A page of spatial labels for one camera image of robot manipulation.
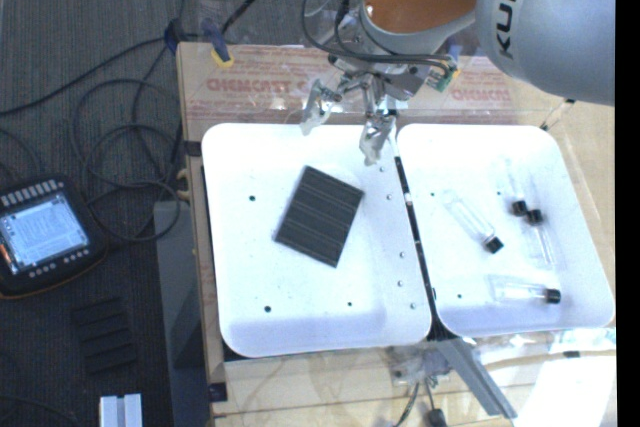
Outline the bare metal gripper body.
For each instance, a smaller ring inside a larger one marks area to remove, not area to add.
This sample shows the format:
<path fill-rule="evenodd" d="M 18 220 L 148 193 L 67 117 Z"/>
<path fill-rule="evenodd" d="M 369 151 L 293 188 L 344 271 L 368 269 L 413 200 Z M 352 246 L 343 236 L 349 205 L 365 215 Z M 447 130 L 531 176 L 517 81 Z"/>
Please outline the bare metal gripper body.
<path fill-rule="evenodd" d="M 328 61 L 341 72 L 338 85 L 329 93 L 329 98 L 338 102 L 358 92 L 367 114 L 394 113 L 398 103 L 409 101 L 423 86 L 437 91 L 444 89 L 442 62 L 367 62 L 335 54 L 330 54 Z"/>

